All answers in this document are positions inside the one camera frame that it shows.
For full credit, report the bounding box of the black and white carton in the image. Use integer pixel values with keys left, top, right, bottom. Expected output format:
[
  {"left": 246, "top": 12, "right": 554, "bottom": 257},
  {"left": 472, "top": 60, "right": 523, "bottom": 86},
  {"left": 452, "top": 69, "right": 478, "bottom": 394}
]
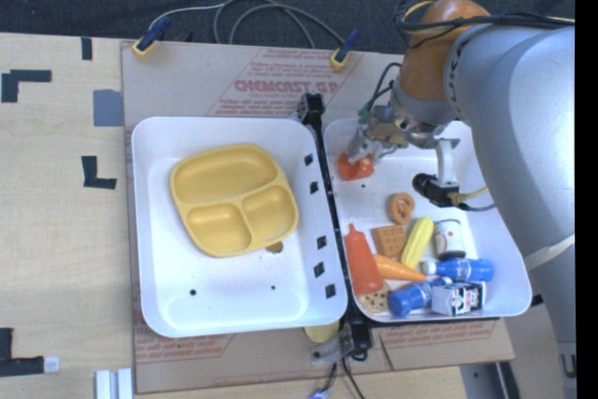
[{"left": 430, "top": 280, "right": 485, "bottom": 318}]

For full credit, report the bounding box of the yellow round toy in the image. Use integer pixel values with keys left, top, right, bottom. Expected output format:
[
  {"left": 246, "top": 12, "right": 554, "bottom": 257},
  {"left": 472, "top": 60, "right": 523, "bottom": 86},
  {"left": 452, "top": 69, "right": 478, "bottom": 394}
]
[{"left": 304, "top": 321, "right": 341, "bottom": 345}]

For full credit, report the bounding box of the orange sauce bottle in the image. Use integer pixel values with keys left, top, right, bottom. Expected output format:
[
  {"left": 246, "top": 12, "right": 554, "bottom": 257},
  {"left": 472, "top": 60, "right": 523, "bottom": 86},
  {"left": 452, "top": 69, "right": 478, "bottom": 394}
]
[{"left": 344, "top": 222, "right": 385, "bottom": 296}]

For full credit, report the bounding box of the brown toy waffle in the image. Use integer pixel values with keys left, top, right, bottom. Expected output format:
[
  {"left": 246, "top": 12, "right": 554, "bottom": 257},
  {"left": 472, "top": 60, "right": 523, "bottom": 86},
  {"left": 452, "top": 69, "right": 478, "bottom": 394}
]
[{"left": 371, "top": 224, "right": 407, "bottom": 260}]

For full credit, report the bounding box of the black cylinder on white bracket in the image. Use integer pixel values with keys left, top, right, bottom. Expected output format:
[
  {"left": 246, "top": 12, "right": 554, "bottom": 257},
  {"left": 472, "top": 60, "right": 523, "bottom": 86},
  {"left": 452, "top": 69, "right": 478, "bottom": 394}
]
[{"left": 411, "top": 136, "right": 464, "bottom": 208}]

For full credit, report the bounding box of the black block with thin wires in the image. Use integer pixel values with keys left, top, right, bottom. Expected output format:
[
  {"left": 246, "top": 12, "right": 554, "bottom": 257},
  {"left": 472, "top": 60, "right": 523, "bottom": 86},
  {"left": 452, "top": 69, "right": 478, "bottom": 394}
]
[
  {"left": 348, "top": 318, "right": 375, "bottom": 352},
  {"left": 300, "top": 93, "right": 326, "bottom": 126}
]

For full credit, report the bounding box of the white plastic tray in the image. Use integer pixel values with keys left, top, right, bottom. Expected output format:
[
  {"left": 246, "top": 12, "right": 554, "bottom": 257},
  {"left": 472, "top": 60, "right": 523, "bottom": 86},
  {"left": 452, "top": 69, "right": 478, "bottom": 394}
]
[
  {"left": 322, "top": 117, "right": 534, "bottom": 323},
  {"left": 131, "top": 116, "right": 349, "bottom": 338}
]

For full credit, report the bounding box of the orange toy carrot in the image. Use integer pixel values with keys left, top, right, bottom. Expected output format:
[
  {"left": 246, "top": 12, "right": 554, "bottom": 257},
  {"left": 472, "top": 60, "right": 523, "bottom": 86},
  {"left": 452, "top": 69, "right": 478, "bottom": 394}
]
[{"left": 373, "top": 253, "right": 427, "bottom": 283}]

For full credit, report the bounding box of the yellow toy corn cob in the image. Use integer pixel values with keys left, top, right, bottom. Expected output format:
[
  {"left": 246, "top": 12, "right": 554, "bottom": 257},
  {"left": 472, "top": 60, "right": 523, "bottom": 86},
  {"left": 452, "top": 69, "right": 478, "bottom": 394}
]
[{"left": 400, "top": 216, "right": 435, "bottom": 270}]

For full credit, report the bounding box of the brown cardboard board red print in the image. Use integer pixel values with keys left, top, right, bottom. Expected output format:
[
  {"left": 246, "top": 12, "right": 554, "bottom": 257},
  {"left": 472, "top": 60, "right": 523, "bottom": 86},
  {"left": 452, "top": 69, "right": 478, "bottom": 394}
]
[{"left": 120, "top": 40, "right": 516, "bottom": 394}]

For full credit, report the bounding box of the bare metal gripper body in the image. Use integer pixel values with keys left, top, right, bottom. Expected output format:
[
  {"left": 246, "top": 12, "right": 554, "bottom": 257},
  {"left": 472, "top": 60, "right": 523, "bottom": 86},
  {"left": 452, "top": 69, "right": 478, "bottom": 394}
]
[{"left": 362, "top": 104, "right": 450, "bottom": 151}]

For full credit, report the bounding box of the brown chip biscuit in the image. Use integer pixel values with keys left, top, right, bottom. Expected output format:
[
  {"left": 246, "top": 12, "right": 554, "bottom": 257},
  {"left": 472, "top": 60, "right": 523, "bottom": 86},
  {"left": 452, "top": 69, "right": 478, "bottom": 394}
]
[{"left": 359, "top": 282, "right": 392, "bottom": 314}]

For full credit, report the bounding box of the brown toy pretzel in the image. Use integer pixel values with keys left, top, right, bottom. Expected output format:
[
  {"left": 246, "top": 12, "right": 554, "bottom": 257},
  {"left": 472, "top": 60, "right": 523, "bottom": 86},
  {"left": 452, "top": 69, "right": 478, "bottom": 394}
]
[{"left": 387, "top": 192, "right": 416, "bottom": 226}]

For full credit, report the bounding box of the small white can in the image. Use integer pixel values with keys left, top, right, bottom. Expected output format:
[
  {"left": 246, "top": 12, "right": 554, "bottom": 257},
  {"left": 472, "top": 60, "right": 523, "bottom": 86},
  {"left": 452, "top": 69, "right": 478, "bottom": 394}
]
[{"left": 434, "top": 219, "right": 468, "bottom": 262}]

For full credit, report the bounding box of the yellow divided plate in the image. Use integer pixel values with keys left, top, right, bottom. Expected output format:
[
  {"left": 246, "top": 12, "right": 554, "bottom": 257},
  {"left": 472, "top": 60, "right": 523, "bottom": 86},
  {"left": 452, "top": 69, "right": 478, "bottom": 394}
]
[{"left": 169, "top": 143, "right": 300, "bottom": 259}]

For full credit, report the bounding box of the blue bottle with white cap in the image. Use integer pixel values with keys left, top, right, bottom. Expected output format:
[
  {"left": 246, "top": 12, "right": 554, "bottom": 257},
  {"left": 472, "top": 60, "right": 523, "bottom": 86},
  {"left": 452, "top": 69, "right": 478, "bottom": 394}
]
[{"left": 421, "top": 257, "right": 494, "bottom": 283}]

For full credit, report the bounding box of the thin black rod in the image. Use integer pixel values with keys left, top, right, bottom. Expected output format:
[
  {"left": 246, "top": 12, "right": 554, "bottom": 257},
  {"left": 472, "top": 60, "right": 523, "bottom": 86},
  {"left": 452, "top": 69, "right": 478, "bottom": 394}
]
[{"left": 311, "top": 111, "right": 363, "bottom": 328}]

